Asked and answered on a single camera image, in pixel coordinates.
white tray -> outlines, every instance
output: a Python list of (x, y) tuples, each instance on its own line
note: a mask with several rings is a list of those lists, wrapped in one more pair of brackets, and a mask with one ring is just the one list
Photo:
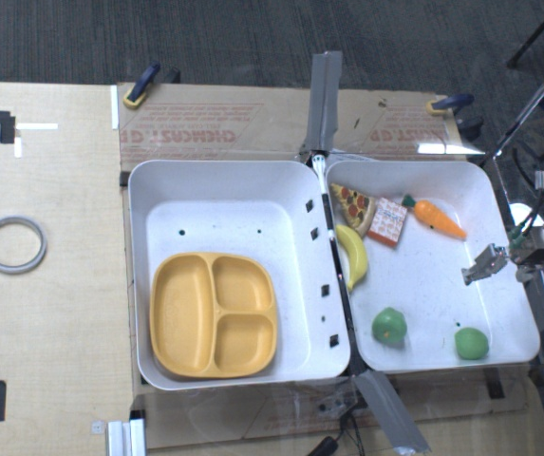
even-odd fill
[[(134, 169), (128, 191), (137, 359), (147, 382), (161, 390), (187, 390), (325, 379), (345, 370), (346, 322), (320, 186), (310, 169), (294, 161), (148, 161)], [(263, 371), (191, 379), (157, 362), (149, 333), (153, 275), (167, 257), (185, 252), (251, 257), (270, 274), (278, 338), (274, 359)], [(339, 343), (331, 346), (334, 335)]]
[[(537, 355), (539, 333), (515, 265), (467, 287), (463, 281), (461, 268), (471, 267), (489, 243), (508, 245), (493, 188), (479, 167), (460, 161), (342, 161), (328, 169), (327, 179), (396, 202), (404, 194), (432, 200), (468, 234), (465, 241), (446, 237), (409, 213), (396, 248), (365, 238), (369, 271), (350, 303), (358, 348), (371, 368), (430, 371), (521, 363)], [(333, 217), (343, 222), (334, 204)], [(342, 268), (348, 272), (345, 255)], [(406, 317), (402, 348), (372, 336), (373, 318), (388, 306)], [(454, 334), (467, 326), (489, 338), (489, 353), (478, 361), (456, 353)]]

yellow clamp pad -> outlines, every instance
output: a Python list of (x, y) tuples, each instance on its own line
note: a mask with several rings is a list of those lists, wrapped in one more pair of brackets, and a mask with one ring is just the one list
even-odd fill
[(436, 101), (435, 100), (430, 100), (429, 102), (427, 102), (425, 104), (425, 111), (427, 111), (427, 113), (429, 115), (432, 115), (433, 117), (440, 117), (442, 115), (444, 115), (446, 113), (446, 110), (435, 110), (434, 108), (432, 108), (432, 105), (435, 103)]
[(132, 92), (132, 88), (128, 90), (128, 92), (123, 96), (122, 102), (124, 105), (126, 105), (128, 108), (136, 110), (139, 106), (141, 106), (142, 102), (145, 101), (145, 98), (147, 98), (147, 93), (143, 92), (139, 98), (137, 98), (136, 101), (131, 102), (128, 100), (128, 97), (130, 96), (130, 93)]

gray ring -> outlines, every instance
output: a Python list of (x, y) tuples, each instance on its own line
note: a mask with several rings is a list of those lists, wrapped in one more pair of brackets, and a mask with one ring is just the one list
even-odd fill
[(42, 230), (42, 227), (31, 218), (22, 216), (10, 216), (0, 218), (0, 228), (8, 224), (22, 224), (24, 226), (27, 226), (28, 228), (33, 230), (40, 239), (40, 250), (37, 255), (29, 262), (15, 266), (4, 265), (3, 263), (0, 263), (0, 272), (3, 274), (24, 274), (25, 272), (33, 270), (44, 259), (47, 247), (46, 235), (44, 235), (44, 230)]

banana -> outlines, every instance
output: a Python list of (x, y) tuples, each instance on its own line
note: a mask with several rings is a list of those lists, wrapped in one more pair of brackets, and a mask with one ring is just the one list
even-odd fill
[(365, 244), (358, 232), (345, 224), (338, 224), (335, 227), (339, 244), (346, 250), (349, 258), (349, 280), (347, 290), (351, 292), (366, 274), (368, 270), (368, 256), (366, 255)]

toy carrot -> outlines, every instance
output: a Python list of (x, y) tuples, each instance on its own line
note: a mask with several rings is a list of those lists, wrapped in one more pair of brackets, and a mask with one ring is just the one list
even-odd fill
[(413, 208), (415, 218), (427, 224), (430, 228), (465, 239), (466, 233), (432, 202), (426, 199), (415, 201), (409, 195), (406, 195), (403, 199), (403, 206)]

